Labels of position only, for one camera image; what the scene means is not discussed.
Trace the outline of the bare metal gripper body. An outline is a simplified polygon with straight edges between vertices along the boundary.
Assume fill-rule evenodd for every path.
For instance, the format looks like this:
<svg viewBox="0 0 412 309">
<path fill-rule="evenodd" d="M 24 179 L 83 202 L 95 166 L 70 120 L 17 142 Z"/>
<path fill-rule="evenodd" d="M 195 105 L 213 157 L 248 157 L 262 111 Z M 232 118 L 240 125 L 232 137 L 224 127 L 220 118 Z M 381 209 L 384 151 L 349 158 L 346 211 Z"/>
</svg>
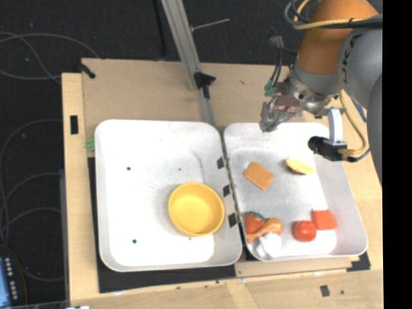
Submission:
<svg viewBox="0 0 412 309">
<path fill-rule="evenodd" d="M 304 111 L 319 116 L 332 100 L 331 95 L 319 94 L 305 85 L 288 82 L 278 83 L 271 96 L 271 118 L 300 117 Z"/>
</svg>

